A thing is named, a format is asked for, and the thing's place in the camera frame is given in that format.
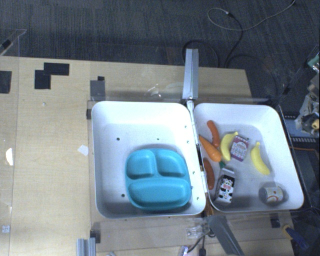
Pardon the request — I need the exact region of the orange-red toy sausage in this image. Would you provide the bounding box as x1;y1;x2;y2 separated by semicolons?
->
202;157;216;191
206;120;221;149

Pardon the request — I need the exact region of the orange toy carrot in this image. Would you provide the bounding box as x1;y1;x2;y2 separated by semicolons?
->
198;134;227;169

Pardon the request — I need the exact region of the white plastic tray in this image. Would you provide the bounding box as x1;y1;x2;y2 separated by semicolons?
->
193;102;305;214
90;100;207;220

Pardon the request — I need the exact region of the blue divided plate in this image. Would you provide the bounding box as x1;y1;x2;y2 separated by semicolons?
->
124;148;193;214

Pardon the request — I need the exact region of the yellow banana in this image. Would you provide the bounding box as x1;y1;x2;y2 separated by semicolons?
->
250;141;272;176
219;131;239;162

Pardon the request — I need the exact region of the pink and white packet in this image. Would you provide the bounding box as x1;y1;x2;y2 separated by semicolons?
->
229;135;250;163

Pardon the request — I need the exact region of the black and white cow carton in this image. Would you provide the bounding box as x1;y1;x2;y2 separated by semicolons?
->
215;167;237;203

